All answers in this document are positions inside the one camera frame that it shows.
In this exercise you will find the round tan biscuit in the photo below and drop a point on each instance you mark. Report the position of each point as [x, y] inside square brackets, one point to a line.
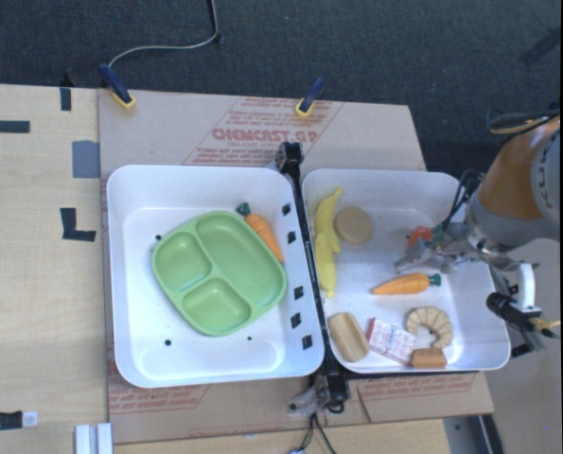
[353, 225]

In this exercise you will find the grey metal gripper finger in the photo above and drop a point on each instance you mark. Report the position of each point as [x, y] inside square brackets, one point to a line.
[416, 256]
[452, 261]

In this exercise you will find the brown cardboard board red print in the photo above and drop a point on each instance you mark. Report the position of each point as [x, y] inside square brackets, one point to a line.
[177, 130]

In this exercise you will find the orange carrot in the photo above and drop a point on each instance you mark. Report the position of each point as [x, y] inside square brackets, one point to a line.
[401, 284]
[264, 234]

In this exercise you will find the tan bread loaf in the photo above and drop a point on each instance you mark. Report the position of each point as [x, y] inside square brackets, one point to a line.
[348, 337]

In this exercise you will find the green divided plate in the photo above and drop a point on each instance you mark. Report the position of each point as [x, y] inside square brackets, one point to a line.
[224, 263]

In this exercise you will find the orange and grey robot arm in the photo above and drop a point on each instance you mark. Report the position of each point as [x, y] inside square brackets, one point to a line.
[513, 182]

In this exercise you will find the white plastic tray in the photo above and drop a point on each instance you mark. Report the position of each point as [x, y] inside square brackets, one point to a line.
[385, 258]
[139, 272]

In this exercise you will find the yellow banana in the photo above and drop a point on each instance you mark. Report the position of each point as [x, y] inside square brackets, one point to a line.
[325, 265]
[326, 215]

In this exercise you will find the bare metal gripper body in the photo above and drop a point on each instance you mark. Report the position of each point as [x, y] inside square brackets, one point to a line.
[461, 238]

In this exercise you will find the black cylinder on white bracket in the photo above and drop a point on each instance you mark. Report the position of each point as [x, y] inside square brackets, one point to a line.
[527, 287]

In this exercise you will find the orange brown sausage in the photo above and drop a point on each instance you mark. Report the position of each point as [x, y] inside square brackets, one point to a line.
[427, 358]

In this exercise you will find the small red orange toy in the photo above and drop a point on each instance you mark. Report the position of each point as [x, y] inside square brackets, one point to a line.
[418, 237]

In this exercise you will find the thin black and white rod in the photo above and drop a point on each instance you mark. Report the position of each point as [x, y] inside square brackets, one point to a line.
[307, 258]

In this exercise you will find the beige croissant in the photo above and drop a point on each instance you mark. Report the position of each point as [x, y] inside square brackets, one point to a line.
[434, 322]

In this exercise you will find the red and white packet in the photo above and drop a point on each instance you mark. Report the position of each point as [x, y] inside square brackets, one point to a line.
[391, 341]

